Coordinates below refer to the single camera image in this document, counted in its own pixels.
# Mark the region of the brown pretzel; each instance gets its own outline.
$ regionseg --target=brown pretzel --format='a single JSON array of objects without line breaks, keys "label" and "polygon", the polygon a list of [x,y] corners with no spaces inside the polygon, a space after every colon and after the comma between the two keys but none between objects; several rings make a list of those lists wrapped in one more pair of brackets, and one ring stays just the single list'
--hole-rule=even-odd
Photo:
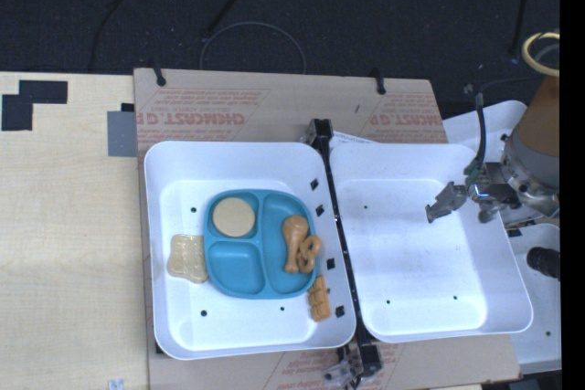
[{"label": "brown pretzel", "polygon": [[301,273],[311,273],[314,268],[314,258],[321,250],[321,239],[318,236],[307,237],[299,246],[296,254],[296,263]]}]

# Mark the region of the white tray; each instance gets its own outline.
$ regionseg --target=white tray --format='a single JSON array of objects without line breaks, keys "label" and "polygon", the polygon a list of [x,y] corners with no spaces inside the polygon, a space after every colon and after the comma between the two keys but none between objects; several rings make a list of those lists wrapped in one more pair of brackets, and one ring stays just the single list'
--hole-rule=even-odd
[{"label": "white tray", "polygon": [[[190,360],[246,353],[334,348],[356,329],[343,253],[323,160],[302,143],[161,142],[145,156],[153,274],[154,335],[165,353]],[[313,189],[311,182],[318,186]],[[333,314],[315,322],[306,293],[288,299],[241,299],[210,280],[195,284],[168,274],[176,234],[202,235],[212,197],[233,189],[269,189],[301,199],[323,240],[324,275]],[[318,216],[316,208],[323,214]],[[327,260],[335,263],[329,269]],[[337,317],[335,311],[343,315]]]},{"label": "white tray", "polygon": [[455,144],[344,143],[331,167],[357,297],[380,341],[521,332],[532,306],[501,218],[468,200],[429,224],[425,205],[463,184],[474,152]]}]

